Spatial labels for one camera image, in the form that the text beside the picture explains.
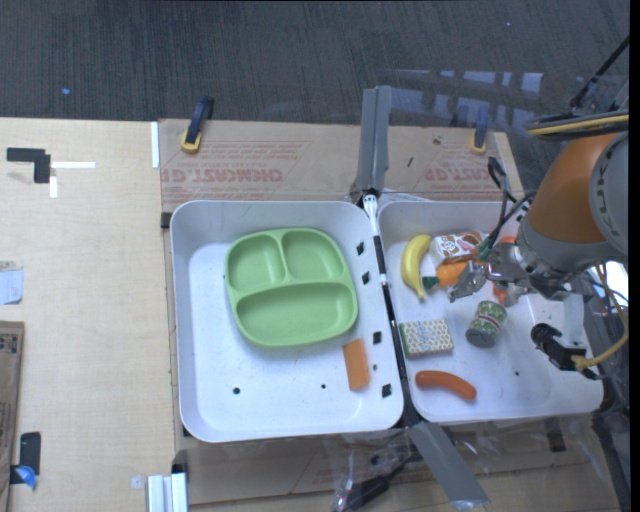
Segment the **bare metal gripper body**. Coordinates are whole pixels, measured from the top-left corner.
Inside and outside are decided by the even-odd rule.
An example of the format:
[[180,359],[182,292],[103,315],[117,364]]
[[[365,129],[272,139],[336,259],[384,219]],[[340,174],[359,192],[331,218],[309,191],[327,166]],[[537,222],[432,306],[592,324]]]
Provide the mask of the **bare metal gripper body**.
[[564,274],[516,243],[497,243],[492,248],[485,275],[504,292],[508,285],[517,285],[548,300],[564,300],[570,293]]

